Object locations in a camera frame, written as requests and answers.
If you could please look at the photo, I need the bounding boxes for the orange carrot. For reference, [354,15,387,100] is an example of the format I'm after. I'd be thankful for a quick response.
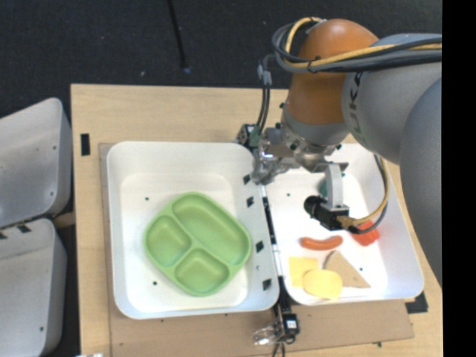
[350,219,381,247]

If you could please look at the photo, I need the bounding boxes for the black block with thin wires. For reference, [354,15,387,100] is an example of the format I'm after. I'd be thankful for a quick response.
[281,312,299,337]

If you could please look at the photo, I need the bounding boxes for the brown triangular pizza slice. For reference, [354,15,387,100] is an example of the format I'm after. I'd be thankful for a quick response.
[321,250,372,289]

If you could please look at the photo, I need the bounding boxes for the yellow rounded biscuit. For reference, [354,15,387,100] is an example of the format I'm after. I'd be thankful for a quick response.
[301,268,344,300]

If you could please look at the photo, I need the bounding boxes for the green divided plate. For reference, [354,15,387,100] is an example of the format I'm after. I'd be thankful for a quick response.
[142,191,254,298]

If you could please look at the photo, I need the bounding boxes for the thin black and white rod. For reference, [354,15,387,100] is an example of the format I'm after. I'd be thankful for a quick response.
[260,185,293,323]

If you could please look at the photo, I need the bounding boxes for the white plastic tray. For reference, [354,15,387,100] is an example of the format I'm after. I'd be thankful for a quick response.
[259,143,425,307]
[106,140,281,321]

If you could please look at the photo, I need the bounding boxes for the orange sausage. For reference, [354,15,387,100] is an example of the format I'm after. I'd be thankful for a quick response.
[300,235,344,251]

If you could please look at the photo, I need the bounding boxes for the black cylinder on white bracket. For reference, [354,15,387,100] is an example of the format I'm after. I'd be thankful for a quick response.
[303,163,351,232]

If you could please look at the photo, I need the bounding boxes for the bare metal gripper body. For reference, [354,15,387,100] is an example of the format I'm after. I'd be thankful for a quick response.
[259,126,340,175]

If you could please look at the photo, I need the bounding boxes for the yellow square cheese slice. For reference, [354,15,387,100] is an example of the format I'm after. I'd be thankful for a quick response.
[288,256,320,288]

